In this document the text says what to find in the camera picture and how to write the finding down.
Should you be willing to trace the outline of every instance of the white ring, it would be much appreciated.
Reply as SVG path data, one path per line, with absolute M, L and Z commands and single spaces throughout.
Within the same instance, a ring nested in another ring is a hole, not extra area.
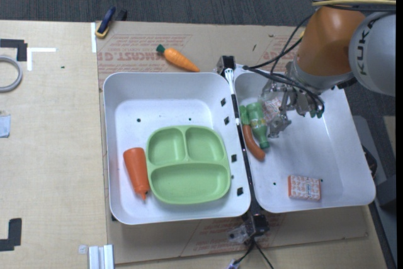
M 17 76 L 16 80 L 8 86 L 0 86 L 0 93 L 10 92 L 10 91 L 14 90 L 20 84 L 20 82 L 23 78 L 23 70 L 22 70 L 20 64 L 16 60 L 14 60 L 10 57 L 0 56 L 0 62 L 10 63 L 10 64 L 14 65 L 15 68 L 17 68 L 18 76 Z

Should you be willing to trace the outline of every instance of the yellow cable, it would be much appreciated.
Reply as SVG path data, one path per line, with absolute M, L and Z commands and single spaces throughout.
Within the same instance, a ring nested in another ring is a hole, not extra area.
M 396 0 L 325 0 L 312 3 L 313 6 L 326 6 L 328 4 L 389 4 L 396 6 Z

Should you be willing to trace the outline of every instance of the green tray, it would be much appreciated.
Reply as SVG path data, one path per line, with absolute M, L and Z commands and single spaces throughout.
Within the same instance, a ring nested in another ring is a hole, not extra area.
M 149 137 L 146 158 L 151 190 L 165 203 L 209 202 L 230 187 L 224 143 L 208 127 L 161 128 Z

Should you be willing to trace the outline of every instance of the carrot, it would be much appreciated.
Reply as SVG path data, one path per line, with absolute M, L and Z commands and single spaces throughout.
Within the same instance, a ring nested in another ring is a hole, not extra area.
M 172 64 L 176 66 L 182 67 L 183 69 L 192 71 L 192 72 L 200 72 L 200 69 L 192 63 L 186 56 L 184 56 L 180 51 L 169 47 L 165 49 L 161 44 L 157 47 L 157 52 L 163 53 L 166 60 L 170 61 Z
M 147 175 L 147 162 L 143 148 L 136 147 L 127 149 L 123 153 L 123 160 L 132 182 L 134 192 L 145 200 L 145 194 L 150 190 L 149 178 Z
M 254 141 L 251 126 L 242 125 L 242 130 L 244 132 L 246 147 L 249 149 L 251 154 L 259 161 L 264 160 L 266 153 L 258 146 L 256 141 Z

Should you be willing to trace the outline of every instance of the red and white box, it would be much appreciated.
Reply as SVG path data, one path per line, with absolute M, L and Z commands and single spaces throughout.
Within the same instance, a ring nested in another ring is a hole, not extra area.
M 321 199 L 321 181 L 312 177 L 290 175 L 288 177 L 288 196 L 319 201 Z

